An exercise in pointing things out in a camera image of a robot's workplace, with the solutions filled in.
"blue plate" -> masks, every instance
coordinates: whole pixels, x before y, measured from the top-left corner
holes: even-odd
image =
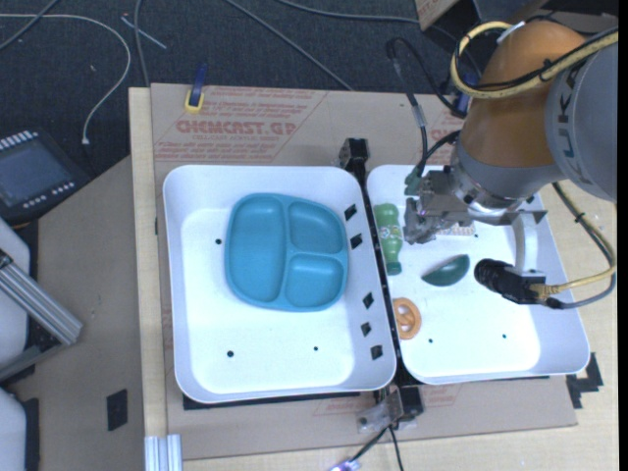
[[[327,206],[276,193],[245,196],[234,207],[225,242],[232,291],[260,307],[323,310],[344,293],[344,225]]]

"blue clamp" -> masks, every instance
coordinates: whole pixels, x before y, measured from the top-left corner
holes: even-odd
[[[196,77],[192,89],[187,92],[185,97],[185,110],[190,114],[197,114],[203,106],[205,94],[203,94],[203,84],[207,75],[207,63],[203,63],[196,70]]]

